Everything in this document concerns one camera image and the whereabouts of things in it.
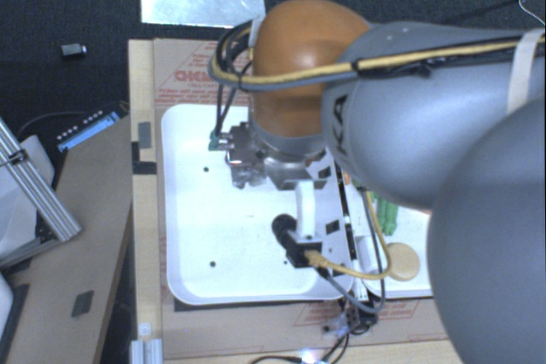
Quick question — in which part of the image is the white plastic tray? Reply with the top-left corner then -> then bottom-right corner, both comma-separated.
340,174 -> 434,299
160,103 -> 356,306

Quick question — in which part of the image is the tan round biscuit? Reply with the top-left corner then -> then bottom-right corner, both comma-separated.
385,242 -> 421,282

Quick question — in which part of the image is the black cylinder on white bracket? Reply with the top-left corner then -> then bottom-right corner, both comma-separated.
271,179 -> 324,269

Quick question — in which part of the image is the black block with thin wires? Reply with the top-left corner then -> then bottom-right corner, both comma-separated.
322,301 -> 380,338

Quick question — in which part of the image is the brown cardboard board, red print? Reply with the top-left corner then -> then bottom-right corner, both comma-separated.
127,38 -> 460,361

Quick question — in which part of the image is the green toy vegetable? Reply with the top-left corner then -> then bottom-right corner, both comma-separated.
374,190 -> 400,237

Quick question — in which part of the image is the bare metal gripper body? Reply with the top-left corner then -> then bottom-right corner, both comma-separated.
226,121 -> 332,191

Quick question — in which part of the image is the thin black and white rod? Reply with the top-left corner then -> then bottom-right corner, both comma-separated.
334,160 -> 362,298

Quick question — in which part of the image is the small black box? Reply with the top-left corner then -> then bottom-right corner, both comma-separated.
61,43 -> 89,59

